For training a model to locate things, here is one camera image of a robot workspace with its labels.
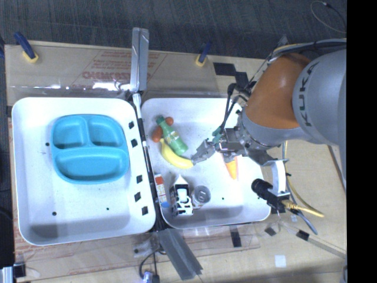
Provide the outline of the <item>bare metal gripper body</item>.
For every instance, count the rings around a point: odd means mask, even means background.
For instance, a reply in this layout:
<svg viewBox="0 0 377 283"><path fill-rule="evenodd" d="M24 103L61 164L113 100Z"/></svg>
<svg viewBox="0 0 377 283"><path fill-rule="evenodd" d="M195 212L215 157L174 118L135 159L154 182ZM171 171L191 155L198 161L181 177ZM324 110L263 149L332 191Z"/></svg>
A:
<svg viewBox="0 0 377 283"><path fill-rule="evenodd" d="M243 134L239 127L225 128L219 133L216 150L228 156L248 156L251 138Z"/></svg>

